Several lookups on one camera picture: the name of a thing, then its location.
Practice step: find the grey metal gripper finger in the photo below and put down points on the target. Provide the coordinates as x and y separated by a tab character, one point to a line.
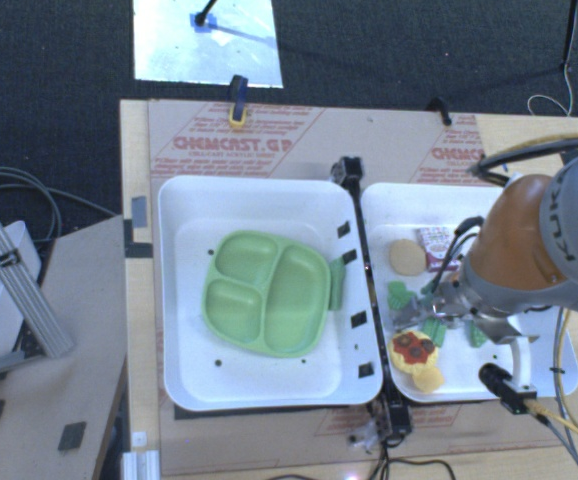
406	319
426	304

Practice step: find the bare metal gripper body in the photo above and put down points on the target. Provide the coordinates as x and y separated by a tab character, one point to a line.
461	308

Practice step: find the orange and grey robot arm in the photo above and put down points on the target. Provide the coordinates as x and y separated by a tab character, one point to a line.
519	233

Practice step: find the green ridged toy piece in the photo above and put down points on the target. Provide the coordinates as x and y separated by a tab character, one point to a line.
435	332
476	337
399	293

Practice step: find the yellow pizza slice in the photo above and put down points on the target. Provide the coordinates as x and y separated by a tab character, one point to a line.
411	350

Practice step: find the tan round biscuit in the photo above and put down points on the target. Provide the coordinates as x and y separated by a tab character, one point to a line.
407	257

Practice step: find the thin black rod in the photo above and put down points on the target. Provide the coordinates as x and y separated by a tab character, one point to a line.
371	278

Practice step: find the red and white carton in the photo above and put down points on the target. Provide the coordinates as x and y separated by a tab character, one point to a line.
434	245

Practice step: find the white plastic tray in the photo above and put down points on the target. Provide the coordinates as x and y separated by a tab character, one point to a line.
189	278
469	368

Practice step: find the yellow round toy piece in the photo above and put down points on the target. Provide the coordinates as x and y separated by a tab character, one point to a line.
429	380

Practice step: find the green divided plate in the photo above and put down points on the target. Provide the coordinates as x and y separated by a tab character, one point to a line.
269	293

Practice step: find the brown cardboard board red print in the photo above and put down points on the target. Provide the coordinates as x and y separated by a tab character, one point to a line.
379	133

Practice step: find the black cylinder on white bracket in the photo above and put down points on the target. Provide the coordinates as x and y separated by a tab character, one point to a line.
506	388

